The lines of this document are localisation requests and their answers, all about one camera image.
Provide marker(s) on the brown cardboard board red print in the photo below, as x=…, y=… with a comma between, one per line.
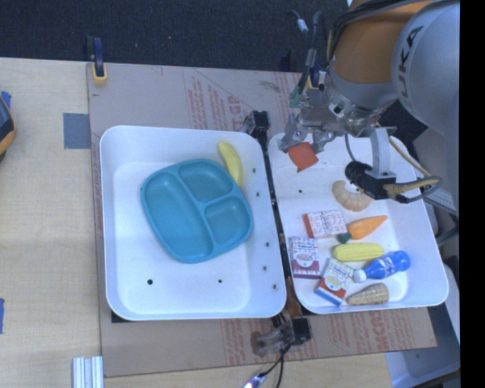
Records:
x=153, y=95

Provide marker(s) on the white plastic tray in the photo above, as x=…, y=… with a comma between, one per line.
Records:
x=145, y=297
x=315, y=192

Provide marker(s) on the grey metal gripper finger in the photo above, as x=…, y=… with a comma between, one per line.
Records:
x=293, y=133
x=321, y=139

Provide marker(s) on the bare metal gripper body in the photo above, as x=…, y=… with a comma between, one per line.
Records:
x=339, y=119

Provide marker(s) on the yellow banana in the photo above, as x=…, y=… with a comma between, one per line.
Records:
x=231, y=162

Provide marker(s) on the orange carrot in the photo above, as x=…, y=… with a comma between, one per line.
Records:
x=365, y=226

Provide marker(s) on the cream toy croissant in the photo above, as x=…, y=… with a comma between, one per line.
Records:
x=349, y=200

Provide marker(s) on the orange and white carton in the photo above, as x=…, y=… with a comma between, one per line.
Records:
x=325, y=224

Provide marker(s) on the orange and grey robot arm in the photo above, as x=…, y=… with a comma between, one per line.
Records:
x=372, y=47

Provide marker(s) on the orange toy food piece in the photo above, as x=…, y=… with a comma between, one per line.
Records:
x=304, y=158

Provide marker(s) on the yellow corn cob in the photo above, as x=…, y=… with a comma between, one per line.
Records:
x=357, y=252

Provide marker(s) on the tan ice cream cone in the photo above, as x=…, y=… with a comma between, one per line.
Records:
x=369, y=295

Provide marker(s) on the white carton red blue base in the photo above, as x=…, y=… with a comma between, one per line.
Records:
x=334, y=281

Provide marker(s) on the blue and white bottle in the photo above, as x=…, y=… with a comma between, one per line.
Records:
x=386, y=266

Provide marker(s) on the blue divided plate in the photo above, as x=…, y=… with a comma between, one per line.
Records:
x=194, y=212

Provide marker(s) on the black cylinder on white bracket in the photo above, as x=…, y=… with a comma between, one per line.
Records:
x=374, y=184

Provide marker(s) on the dark red and white carton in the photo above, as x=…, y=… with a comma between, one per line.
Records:
x=305, y=257

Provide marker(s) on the thin black rod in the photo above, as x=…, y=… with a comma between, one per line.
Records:
x=275, y=212

